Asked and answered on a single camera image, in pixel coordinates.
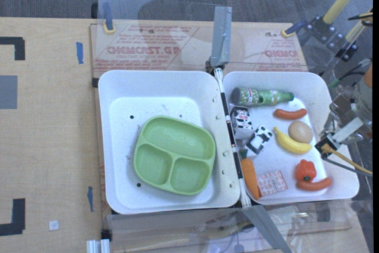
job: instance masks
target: small box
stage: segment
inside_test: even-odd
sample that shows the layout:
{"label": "small box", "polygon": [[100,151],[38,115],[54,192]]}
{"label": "small box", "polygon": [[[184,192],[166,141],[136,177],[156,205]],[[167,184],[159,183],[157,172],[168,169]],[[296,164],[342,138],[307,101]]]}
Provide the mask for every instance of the small box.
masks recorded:
{"label": "small box", "polygon": [[259,175],[257,180],[262,196],[275,194],[276,192],[284,191],[288,188],[280,170]]}
{"label": "small box", "polygon": [[272,133],[264,126],[259,126],[249,138],[246,147],[258,154],[265,146],[266,142],[270,140]]}
{"label": "small box", "polygon": [[249,139],[254,132],[250,120],[249,109],[246,107],[234,107],[230,115],[235,139]]}

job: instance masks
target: red pepper toy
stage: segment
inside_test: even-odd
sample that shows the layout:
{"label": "red pepper toy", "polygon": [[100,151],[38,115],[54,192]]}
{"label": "red pepper toy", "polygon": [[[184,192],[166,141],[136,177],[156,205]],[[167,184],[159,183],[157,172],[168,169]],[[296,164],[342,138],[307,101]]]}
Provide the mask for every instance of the red pepper toy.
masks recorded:
{"label": "red pepper toy", "polygon": [[299,181],[312,182],[316,174],[317,172],[312,161],[302,159],[296,166],[295,177]]}

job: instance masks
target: black tape marking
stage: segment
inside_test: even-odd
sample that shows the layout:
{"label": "black tape marking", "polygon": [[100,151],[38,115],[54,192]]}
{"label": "black tape marking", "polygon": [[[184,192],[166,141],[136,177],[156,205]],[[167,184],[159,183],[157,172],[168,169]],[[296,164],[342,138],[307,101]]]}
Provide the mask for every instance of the black tape marking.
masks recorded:
{"label": "black tape marking", "polygon": [[13,199],[12,221],[0,225],[0,236],[22,234],[25,230],[25,199]]}
{"label": "black tape marking", "polygon": [[93,78],[92,79],[92,87],[93,88],[98,88],[99,87],[99,79],[98,78]]}
{"label": "black tape marking", "polygon": [[229,111],[227,109],[227,101],[226,101],[226,97],[225,97],[224,92],[221,93],[221,99],[223,101],[224,114],[225,114],[225,116],[227,116],[227,115],[229,115]]}
{"label": "black tape marking", "polygon": [[13,44],[14,60],[25,60],[25,40],[22,37],[0,37],[0,44]]}
{"label": "black tape marking", "polygon": [[101,230],[101,239],[109,239],[112,241],[112,233],[109,230]]}
{"label": "black tape marking", "polygon": [[243,175],[242,175],[241,164],[240,164],[240,162],[239,162],[238,153],[237,153],[237,152],[234,152],[234,153],[233,153],[233,156],[235,157],[235,163],[236,163],[236,169],[237,169],[237,176],[238,176],[238,179],[241,179],[241,178],[243,178]]}
{"label": "black tape marking", "polygon": [[236,146],[235,137],[234,137],[234,134],[233,134],[232,123],[230,122],[230,120],[226,121],[226,126],[227,126],[227,130],[228,130],[228,133],[229,133],[230,144],[232,146]]}

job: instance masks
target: green divided plate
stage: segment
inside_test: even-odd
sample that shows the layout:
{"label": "green divided plate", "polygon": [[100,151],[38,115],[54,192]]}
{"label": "green divided plate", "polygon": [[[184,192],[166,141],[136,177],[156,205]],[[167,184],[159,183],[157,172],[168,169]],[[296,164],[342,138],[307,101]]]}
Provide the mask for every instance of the green divided plate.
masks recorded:
{"label": "green divided plate", "polygon": [[141,129],[134,151],[134,170],[144,182],[169,192],[194,195],[212,174],[216,144],[194,124],[154,116]]}

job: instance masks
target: orange carrot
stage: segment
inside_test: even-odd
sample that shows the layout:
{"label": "orange carrot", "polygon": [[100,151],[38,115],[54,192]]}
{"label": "orange carrot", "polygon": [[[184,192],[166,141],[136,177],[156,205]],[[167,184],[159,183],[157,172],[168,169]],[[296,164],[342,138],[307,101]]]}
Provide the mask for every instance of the orange carrot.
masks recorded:
{"label": "orange carrot", "polygon": [[250,190],[250,192],[253,194],[254,199],[258,200],[260,197],[262,197],[262,194],[258,187],[258,182],[256,180],[256,174],[255,174],[255,168],[254,164],[251,161],[251,159],[247,158],[248,150],[240,150],[241,154],[241,169],[243,174],[243,179],[245,180],[245,184]]}
{"label": "orange carrot", "polygon": [[307,110],[305,108],[301,108],[297,111],[285,111],[280,108],[276,109],[274,112],[274,115],[278,118],[287,119],[287,120],[294,120],[302,118],[307,114]]}
{"label": "orange carrot", "polygon": [[330,177],[326,177],[323,180],[316,181],[316,182],[309,182],[305,180],[298,181],[297,187],[306,191],[319,191],[319,190],[325,189],[331,184],[332,184],[332,179]]}

